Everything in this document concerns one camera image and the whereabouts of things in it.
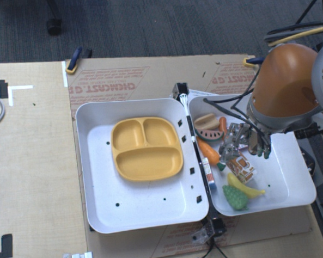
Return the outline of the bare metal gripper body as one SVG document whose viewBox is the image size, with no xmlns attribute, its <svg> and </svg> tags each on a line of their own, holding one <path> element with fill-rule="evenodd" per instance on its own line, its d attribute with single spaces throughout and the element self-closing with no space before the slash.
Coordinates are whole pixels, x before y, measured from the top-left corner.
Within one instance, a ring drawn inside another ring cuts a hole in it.
<svg viewBox="0 0 323 258">
<path fill-rule="evenodd" d="M 268 159 L 271 154 L 270 136 L 248 123 L 231 123 L 225 138 L 231 145 L 243 145 L 249 154 Z"/>
</svg>

